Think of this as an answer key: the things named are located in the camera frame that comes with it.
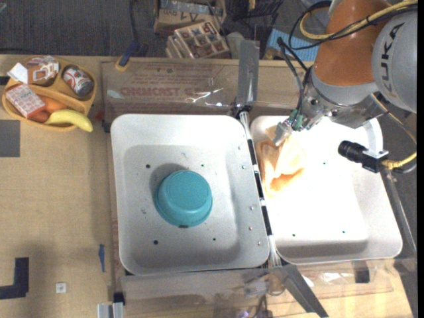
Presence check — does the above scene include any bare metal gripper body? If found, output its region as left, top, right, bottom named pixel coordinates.
left=277, top=85, right=336, bottom=134

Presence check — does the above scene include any white plastic tray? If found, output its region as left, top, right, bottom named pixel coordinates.
left=249, top=115, right=403, bottom=266
left=109, top=113, right=271, bottom=276

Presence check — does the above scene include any teal bowl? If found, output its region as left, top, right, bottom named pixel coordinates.
left=152, top=169, right=214, bottom=229

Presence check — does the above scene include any red and white can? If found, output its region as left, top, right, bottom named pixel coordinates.
left=62, top=65, right=95, bottom=97

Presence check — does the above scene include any yellow banana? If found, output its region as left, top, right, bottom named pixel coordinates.
left=43, top=109, right=94, bottom=133

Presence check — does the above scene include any orange divided plate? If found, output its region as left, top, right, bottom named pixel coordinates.
left=1, top=55, right=98, bottom=133

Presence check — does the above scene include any orange carrot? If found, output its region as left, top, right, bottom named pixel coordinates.
left=30, top=95, right=69, bottom=124

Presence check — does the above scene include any white and orange carton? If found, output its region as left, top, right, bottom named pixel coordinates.
left=25, top=56, right=61, bottom=86

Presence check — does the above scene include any pink and white packet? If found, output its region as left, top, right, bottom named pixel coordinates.
left=4, top=83, right=46, bottom=119

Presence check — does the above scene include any small white packet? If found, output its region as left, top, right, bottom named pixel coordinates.
left=6, top=62, right=30, bottom=85

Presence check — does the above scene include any black block with thin wires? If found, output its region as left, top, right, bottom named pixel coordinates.
left=231, top=103, right=253, bottom=118

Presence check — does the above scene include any black cylinder on white bracket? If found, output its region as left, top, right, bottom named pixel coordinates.
left=337, top=117, right=390, bottom=174

